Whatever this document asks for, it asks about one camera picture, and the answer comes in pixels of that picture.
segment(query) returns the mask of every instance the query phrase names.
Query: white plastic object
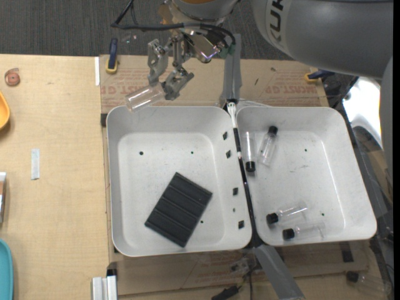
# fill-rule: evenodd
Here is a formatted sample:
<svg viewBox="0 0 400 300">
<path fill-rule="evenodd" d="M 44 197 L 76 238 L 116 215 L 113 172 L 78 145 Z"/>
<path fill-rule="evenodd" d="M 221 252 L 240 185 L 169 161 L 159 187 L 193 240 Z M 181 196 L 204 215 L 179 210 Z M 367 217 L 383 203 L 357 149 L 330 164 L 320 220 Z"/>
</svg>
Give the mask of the white plastic object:
<svg viewBox="0 0 400 300">
<path fill-rule="evenodd" d="M 129 257 L 235 250 L 250 241 L 232 122 L 218 107 L 150 106 L 107 115 L 111 231 Z M 146 227 L 175 172 L 212 193 L 185 247 Z"/>
<path fill-rule="evenodd" d="M 286 241 L 307 238 L 324 239 L 326 226 L 322 221 L 303 222 L 282 230 L 282 238 Z"/>
<path fill-rule="evenodd" d="M 269 126 L 279 127 L 273 167 L 247 177 L 259 237 L 272 246 L 319 243 L 319 237 L 283 240 L 268 213 L 290 201 L 307 202 L 306 217 L 323 221 L 325 242 L 369 239 L 376 218 L 343 117 L 329 107 L 242 107 L 239 134 L 254 132 L 259 144 Z"/>
<path fill-rule="evenodd" d="M 271 165 L 273 160 L 276 144 L 278 140 L 278 128 L 276 126 L 270 126 L 268 132 L 264 135 L 259 151 L 258 161 L 266 166 Z"/>
<path fill-rule="evenodd" d="M 298 219 L 304 220 L 304 214 L 307 209 L 304 201 L 296 201 L 290 206 L 280 207 L 276 212 L 267 214 L 266 220 L 269 225 L 285 225 Z"/>
<path fill-rule="evenodd" d="M 128 94 L 125 96 L 125 102 L 130 111 L 136 112 L 165 99 L 165 95 L 166 93 L 164 92 L 163 86 L 160 82 L 157 82 L 153 86 L 148 85 L 142 89 Z"/>
<path fill-rule="evenodd" d="M 243 132 L 241 135 L 241 150 L 246 171 L 253 173 L 256 170 L 257 152 L 256 138 L 253 132 Z"/>
<path fill-rule="evenodd" d="M 388 296 L 392 292 L 392 285 L 389 281 L 366 272 L 348 271 L 346 279 L 350 285 L 375 299 Z"/>
</svg>

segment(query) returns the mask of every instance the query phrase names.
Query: black cap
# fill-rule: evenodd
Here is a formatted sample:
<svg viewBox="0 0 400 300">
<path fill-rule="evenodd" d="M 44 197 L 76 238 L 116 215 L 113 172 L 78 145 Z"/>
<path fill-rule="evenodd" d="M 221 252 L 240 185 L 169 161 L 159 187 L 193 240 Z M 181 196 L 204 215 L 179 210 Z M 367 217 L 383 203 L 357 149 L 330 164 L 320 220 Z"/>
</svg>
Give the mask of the black cap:
<svg viewBox="0 0 400 300">
<path fill-rule="evenodd" d="M 346 278 L 347 278 L 347 281 L 350 281 L 352 283 L 356 283 L 358 281 L 359 274 L 354 272 L 354 271 L 348 271 L 346 273 Z"/>
<path fill-rule="evenodd" d="M 294 230 L 293 229 L 285 229 L 282 231 L 282 236 L 284 240 L 290 240 L 294 238 Z"/>
<path fill-rule="evenodd" d="M 272 224 L 278 221 L 278 215 L 276 213 L 267 214 L 267 223 Z"/>
<path fill-rule="evenodd" d="M 246 171 L 253 173 L 256 170 L 256 164 L 253 161 L 246 162 Z"/>
<path fill-rule="evenodd" d="M 278 133 L 277 127 L 276 127 L 276 126 L 271 126 L 271 127 L 269 127 L 268 133 L 277 134 L 277 133 Z"/>
</svg>

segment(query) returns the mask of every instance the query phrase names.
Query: teal object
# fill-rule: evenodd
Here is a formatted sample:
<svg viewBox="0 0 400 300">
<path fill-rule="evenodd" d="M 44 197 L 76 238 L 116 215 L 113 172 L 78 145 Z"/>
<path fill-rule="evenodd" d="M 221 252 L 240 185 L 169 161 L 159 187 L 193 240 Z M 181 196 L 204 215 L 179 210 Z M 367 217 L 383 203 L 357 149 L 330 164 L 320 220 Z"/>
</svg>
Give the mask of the teal object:
<svg viewBox="0 0 400 300">
<path fill-rule="evenodd" d="M 14 273 L 11 250 L 0 239 L 0 300 L 13 300 Z"/>
</svg>

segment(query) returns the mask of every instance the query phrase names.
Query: glass vial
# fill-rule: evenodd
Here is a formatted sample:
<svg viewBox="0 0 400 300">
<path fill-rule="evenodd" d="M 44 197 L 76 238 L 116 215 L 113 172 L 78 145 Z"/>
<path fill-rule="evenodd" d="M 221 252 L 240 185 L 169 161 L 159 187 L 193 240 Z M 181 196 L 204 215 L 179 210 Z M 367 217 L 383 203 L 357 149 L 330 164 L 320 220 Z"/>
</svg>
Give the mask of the glass vial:
<svg viewBox="0 0 400 300">
<path fill-rule="evenodd" d="M 262 143 L 258 151 L 258 161 L 266 166 L 271 165 L 276 148 L 276 142 L 278 140 L 277 133 L 278 128 L 276 126 L 271 126 L 262 139 Z"/>
<path fill-rule="evenodd" d="M 242 133 L 242 157 L 246 171 L 253 173 L 256 170 L 256 137 L 253 132 Z"/>
<path fill-rule="evenodd" d="M 346 279 L 360 292 L 368 293 L 373 298 L 388 296 L 392 291 L 392 285 L 389 281 L 365 272 L 348 271 Z"/>
<path fill-rule="evenodd" d="M 157 82 L 154 86 L 148 85 L 125 96 L 126 106 L 132 112 L 163 99 L 165 99 L 165 92 L 160 82 Z"/>
<path fill-rule="evenodd" d="M 294 225 L 282 231 L 284 240 L 301 240 L 311 237 L 324 237 L 325 224 L 323 222 L 310 222 Z"/>
<path fill-rule="evenodd" d="M 307 205 L 304 201 L 298 201 L 296 204 L 293 204 L 293 206 L 280 207 L 276 212 L 267 214 L 267 223 L 269 225 L 275 223 L 290 223 L 291 221 L 304 217 L 304 212 L 307 211 L 307 209 Z"/>
</svg>

